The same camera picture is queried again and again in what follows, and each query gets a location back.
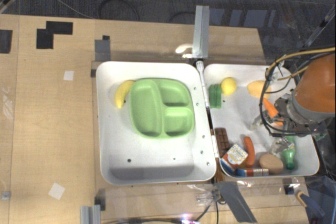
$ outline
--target yellow ball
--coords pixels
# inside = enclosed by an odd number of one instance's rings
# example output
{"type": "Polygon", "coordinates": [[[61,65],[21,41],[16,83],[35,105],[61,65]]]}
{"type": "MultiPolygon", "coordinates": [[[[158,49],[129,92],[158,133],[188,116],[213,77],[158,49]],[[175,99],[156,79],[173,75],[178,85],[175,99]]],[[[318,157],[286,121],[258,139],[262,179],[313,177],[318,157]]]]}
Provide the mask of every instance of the yellow ball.
{"type": "Polygon", "coordinates": [[[230,95],[237,89],[237,83],[234,78],[226,78],[222,81],[220,87],[224,95],[230,95]]]}

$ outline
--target green bottle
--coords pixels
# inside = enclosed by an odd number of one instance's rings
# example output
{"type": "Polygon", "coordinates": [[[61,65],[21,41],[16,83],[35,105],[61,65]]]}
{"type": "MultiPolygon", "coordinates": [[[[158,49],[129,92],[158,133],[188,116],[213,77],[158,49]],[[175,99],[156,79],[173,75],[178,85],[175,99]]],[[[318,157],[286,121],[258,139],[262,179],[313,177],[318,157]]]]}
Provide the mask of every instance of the green bottle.
{"type": "Polygon", "coordinates": [[[287,136],[287,139],[289,142],[291,142],[291,144],[288,149],[282,151],[282,156],[285,159],[286,168],[288,170],[293,170],[295,168],[293,159],[294,159],[295,152],[296,152],[294,138],[292,136],[287,136]]]}

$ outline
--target brown round object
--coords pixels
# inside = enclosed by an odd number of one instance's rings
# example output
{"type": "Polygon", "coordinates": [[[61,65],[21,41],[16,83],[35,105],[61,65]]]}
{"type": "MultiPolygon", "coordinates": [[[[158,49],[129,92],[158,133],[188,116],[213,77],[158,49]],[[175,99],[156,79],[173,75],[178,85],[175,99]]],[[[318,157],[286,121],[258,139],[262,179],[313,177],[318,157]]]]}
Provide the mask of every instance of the brown round object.
{"type": "Polygon", "coordinates": [[[262,168],[267,168],[270,174],[279,175],[284,169],[283,162],[272,154],[264,154],[260,157],[259,164],[262,168]]]}

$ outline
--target wooden table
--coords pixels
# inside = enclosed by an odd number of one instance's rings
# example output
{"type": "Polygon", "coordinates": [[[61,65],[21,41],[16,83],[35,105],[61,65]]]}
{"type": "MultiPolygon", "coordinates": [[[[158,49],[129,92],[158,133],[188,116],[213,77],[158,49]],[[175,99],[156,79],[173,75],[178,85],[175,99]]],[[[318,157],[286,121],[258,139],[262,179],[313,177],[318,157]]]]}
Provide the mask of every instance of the wooden table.
{"type": "MultiPolygon", "coordinates": [[[[10,200],[0,200],[0,223],[79,223],[80,207],[93,205],[100,180],[90,77],[95,40],[110,36],[112,60],[181,61],[175,49],[192,43],[193,26],[0,15],[0,29],[13,30],[11,53],[0,55],[0,81],[11,87],[7,96],[15,105],[14,123],[0,114],[0,191],[12,192],[10,200]],[[52,50],[36,49],[36,29],[46,28],[47,20],[73,22],[73,34],[54,35],[52,50]],[[73,80],[64,80],[65,71],[74,71],[73,80]],[[48,195],[54,183],[65,188],[59,200],[48,195]]],[[[210,27],[209,59],[264,63],[257,30],[210,27]]],[[[298,182],[305,190],[303,178],[298,182]]],[[[254,180],[255,188],[241,192],[259,223],[307,223],[304,208],[293,195],[279,191],[281,184],[279,179],[254,180]]],[[[195,199],[186,185],[143,186],[134,209],[129,189],[106,188],[127,217],[139,212],[173,215],[177,200],[189,201],[188,195],[195,199]],[[153,204],[158,187],[166,193],[163,208],[153,204]]],[[[220,223],[237,223],[227,206],[219,209],[220,223]]],[[[108,214],[102,212],[105,219],[108,214]]],[[[202,223],[215,223],[215,218],[211,208],[202,223]]]]}

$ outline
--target green sponge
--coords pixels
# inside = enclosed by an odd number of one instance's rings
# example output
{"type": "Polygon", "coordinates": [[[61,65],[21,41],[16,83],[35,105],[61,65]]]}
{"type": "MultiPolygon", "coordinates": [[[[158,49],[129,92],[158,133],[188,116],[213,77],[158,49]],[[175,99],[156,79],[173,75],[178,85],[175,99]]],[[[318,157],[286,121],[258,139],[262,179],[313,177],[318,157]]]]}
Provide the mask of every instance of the green sponge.
{"type": "Polygon", "coordinates": [[[220,109],[222,107],[222,89],[221,85],[213,84],[209,88],[210,108],[220,109]]]}

